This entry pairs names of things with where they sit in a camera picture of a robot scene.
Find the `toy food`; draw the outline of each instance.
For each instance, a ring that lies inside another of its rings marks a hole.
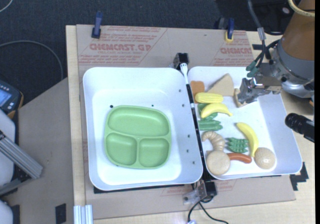
[[[223,103],[211,103],[206,105],[202,111],[201,111],[201,118],[206,118],[207,116],[211,115],[212,113],[224,113],[229,116],[232,116],[233,114],[230,113],[228,107]]]
[[[250,156],[254,157],[255,151],[257,150],[257,148],[259,146],[259,141],[258,141],[258,137],[256,136],[256,133],[249,125],[247,125],[244,122],[238,122],[236,124],[236,126],[249,140]]]
[[[241,138],[227,138],[228,140],[228,149],[235,153],[245,153],[247,152],[248,140]]]
[[[216,93],[199,92],[195,95],[196,101],[199,103],[221,103],[224,97]]]
[[[234,89],[234,94],[233,94],[233,98],[234,98],[234,101],[235,101],[235,104],[237,107],[241,107],[241,106],[245,106],[247,105],[246,102],[244,102],[243,104],[239,102],[238,100],[238,94],[240,93],[240,89]]]
[[[229,156],[220,150],[211,151],[206,158],[208,170],[213,175],[223,175],[230,169]]]
[[[206,105],[207,104],[204,104],[204,103],[199,103],[198,104],[199,115],[201,115],[201,111]],[[217,117],[217,115],[218,115],[218,113],[212,113],[209,116],[207,116],[206,118],[202,118],[202,120],[213,120],[213,119],[215,119]]]
[[[230,160],[237,160],[237,161],[241,161],[244,163],[251,163],[252,162],[252,157],[246,154],[242,154],[242,153],[228,153],[227,154],[230,158]]]
[[[217,134],[214,131],[206,131],[202,134],[201,140],[206,141],[207,139],[210,140],[214,150],[219,150],[219,151],[224,150],[224,146],[225,146],[224,144],[226,142],[221,135]]]
[[[221,130],[223,127],[217,120],[198,121],[199,130]]]
[[[268,148],[259,147],[254,154],[254,161],[262,169],[271,169],[275,165],[275,154]]]
[[[208,90],[209,93],[217,93],[223,96],[233,96],[234,95],[234,84],[230,74],[225,74],[213,86]]]
[[[190,86],[192,90],[192,95],[194,98],[194,102],[197,103],[195,96],[199,92],[204,92],[205,91],[205,84],[202,81],[191,81]]]

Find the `round bread roll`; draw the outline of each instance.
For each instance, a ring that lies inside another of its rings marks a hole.
[[[255,163],[262,169],[271,169],[275,165],[275,154],[268,148],[259,147],[254,153]]]
[[[212,151],[206,158],[208,170],[216,176],[225,174],[230,168],[230,158],[223,151]]]

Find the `wooden table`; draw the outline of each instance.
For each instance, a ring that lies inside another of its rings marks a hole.
[[[67,63],[70,101],[70,124],[71,124],[71,144],[72,144],[72,168],[73,168],[73,193],[75,205],[85,205],[85,180],[84,162],[82,153],[82,132],[81,113],[79,102],[79,74],[78,74],[78,53],[76,26],[66,27],[67,41]],[[257,32],[247,32],[251,44],[260,44]],[[279,37],[267,36],[266,44]],[[259,51],[252,50],[253,55]],[[300,99],[286,92],[281,93],[287,113],[301,114],[309,119],[313,119],[313,108],[306,99]],[[294,134],[305,162],[309,179],[298,184],[298,191],[295,192],[296,200],[277,203],[264,203],[256,205],[245,205],[236,207],[224,207],[208,209],[208,213],[218,219],[223,219],[231,223],[315,223],[315,152],[314,143],[303,138],[302,135]],[[163,224],[163,223],[186,223],[187,211],[170,212],[161,214],[139,215],[130,217],[118,217],[109,219],[99,219],[97,224],[112,223],[139,223],[139,224]],[[192,219],[197,223],[214,223],[209,219],[203,210],[194,210]]]

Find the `blue clamp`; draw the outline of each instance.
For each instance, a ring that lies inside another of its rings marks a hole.
[[[226,31],[225,40],[227,42],[232,42],[234,40],[234,30],[235,30],[235,22],[233,18],[229,18],[228,20],[228,30]]]
[[[92,34],[91,37],[95,39],[100,38],[100,33],[101,33],[101,21],[102,21],[102,12],[98,11],[95,16],[95,23],[94,23],[94,28],[92,29]]]

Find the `yellow banana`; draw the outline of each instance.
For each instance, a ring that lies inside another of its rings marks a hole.
[[[227,114],[229,116],[232,116],[233,114],[230,113],[228,107],[223,104],[223,103],[211,103],[206,105],[202,111],[201,111],[201,118],[206,118],[209,115],[211,115],[212,113],[223,113],[223,114]]]
[[[248,139],[249,146],[250,146],[250,156],[254,157],[255,151],[259,147],[259,141],[258,141],[258,137],[256,136],[256,133],[249,125],[247,125],[244,122],[238,122],[236,126]]]
[[[198,103],[221,103],[224,97],[217,93],[199,92],[195,95]]]

